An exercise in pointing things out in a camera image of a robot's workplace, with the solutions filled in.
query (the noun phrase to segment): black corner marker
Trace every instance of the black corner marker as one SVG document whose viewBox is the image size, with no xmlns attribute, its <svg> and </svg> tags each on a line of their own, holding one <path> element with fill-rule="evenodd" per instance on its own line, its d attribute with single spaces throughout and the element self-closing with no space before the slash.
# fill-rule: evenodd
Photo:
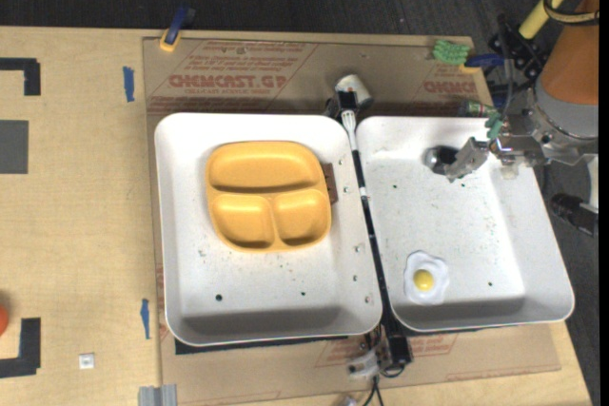
<svg viewBox="0 0 609 406">
<path fill-rule="evenodd" d="M 0 71 L 23 71 L 23 94 L 40 95 L 40 63 L 36 58 L 0 58 Z"/>
<path fill-rule="evenodd" d="M 34 376 L 40 368 L 40 319 L 21 319 L 19 356 L 0 360 L 0 378 Z"/>
</svg>

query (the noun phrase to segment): blue and orange clamp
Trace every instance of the blue and orange clamp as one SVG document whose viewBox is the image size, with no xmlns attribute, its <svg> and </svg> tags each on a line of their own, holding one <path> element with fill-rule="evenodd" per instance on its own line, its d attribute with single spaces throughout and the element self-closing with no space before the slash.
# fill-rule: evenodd
<svg viewBox="0 0 609 406">
<path fill-rule="evenodd" d="M 180 42 L 180 38 L 182 37 L 180 29 L 192 24 L 194 12 L 195 10 L 191 9 L 186 4 L 182 4 L 176 10 L 169 29 L 166 29 L 161 36 L 159 44 L 162 50 L 168 52 L 173 52 L 175 50 L 176 46 L 178 46 L 178 43 Z"/>
</svg>

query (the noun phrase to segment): cardboard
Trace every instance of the cardboard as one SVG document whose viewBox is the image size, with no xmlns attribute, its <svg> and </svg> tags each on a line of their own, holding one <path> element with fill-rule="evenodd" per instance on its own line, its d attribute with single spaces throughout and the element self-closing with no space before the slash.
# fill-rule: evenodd
<svg viewBox="0 0 609 406">
<path fill-rule="evenodd" d="M 170 113 L 324 111 L 339 78 L 358 74 L 375 98 L 366 114 L 455 116 L 463 100 L 491 104 L 480 71 L 463 72 L 431 54 L 435 39 L 403 36 L 398 45 L 358 43 L 357 36 L 319 42 L 290 34 L 264 41 L 183 39 L 173 52 L 144 46 L 147 128 L 157 261 L 157 293 L 163 382 L 178 385 L 181 404 L 238 404 L 298 396 L 366 391 L 351 381 L 346 364 L 365 352 L 363 337 L 298 345 L 177 355 L 164 316 L 163 258 L 153 132 Z M 469 38 L 452 39 L 471 46 Z M 415 360 L 382 387 L 554 371 L 560 362 L 546 325 L 411 339 Z"/>
</svg>

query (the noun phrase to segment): red object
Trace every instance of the red object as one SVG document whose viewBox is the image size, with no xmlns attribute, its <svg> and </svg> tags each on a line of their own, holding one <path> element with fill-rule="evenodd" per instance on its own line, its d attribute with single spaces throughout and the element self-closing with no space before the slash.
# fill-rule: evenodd
<svg viewBox="0 0 609 406">
<path fill-rule="evenodd" d="M 4 333 L 4 331 L 9 326 L 9 312 L 7 309 L 0 305 L 0 336 Z"/>
</svg>

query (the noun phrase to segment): egg yolk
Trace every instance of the egg yolk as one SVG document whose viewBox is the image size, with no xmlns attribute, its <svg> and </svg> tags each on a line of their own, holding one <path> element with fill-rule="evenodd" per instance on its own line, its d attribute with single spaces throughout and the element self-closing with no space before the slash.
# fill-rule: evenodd
<svg viewBox="0 0 609 406">
<path fill-rule="evenodd" d="M 413 281 L 415 282 L 415 286 L 421 291 L 429 291 L 434 287 L 433 275 L 424 269 L 419 269 L 415 273 Z"/>
</svg>

